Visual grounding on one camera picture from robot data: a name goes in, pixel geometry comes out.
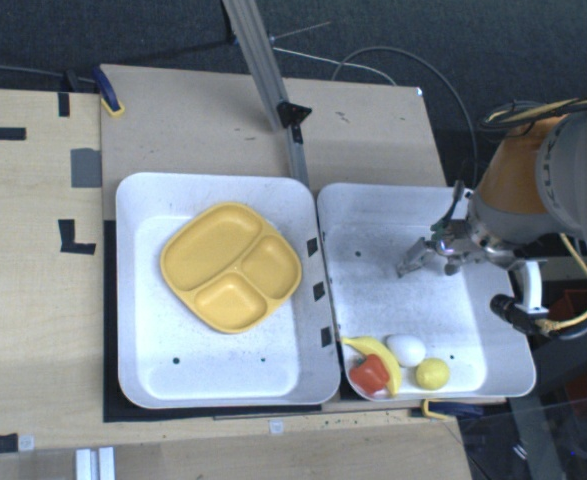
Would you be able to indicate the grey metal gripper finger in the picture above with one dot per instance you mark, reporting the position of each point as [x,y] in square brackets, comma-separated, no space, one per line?
[451,268]
[415,258]

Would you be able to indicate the white plastic tray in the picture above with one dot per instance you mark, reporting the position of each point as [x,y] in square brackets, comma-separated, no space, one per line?
[398,298]
[223,363]

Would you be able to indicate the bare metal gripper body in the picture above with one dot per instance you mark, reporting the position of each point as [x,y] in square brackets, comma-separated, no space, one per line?
[465,245]

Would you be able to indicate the black cylinder on white bracket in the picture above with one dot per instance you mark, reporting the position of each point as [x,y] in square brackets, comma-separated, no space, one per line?
[515,313]

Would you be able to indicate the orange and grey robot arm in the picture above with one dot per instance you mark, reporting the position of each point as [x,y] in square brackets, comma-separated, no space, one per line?
[523,178]

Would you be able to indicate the orange bell pepper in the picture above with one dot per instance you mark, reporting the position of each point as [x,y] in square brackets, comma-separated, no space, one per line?
[370,374]

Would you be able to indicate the yellow lemon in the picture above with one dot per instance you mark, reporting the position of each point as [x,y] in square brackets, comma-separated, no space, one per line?
[432,374]

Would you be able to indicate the yellow divided plate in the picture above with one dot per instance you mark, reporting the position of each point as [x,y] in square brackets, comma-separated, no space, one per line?
[213,253]

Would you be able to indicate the yellow banana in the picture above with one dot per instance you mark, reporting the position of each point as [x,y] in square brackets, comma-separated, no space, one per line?
[380,350]

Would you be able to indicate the white egg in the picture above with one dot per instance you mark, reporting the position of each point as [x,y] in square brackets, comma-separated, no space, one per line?
[406,350]

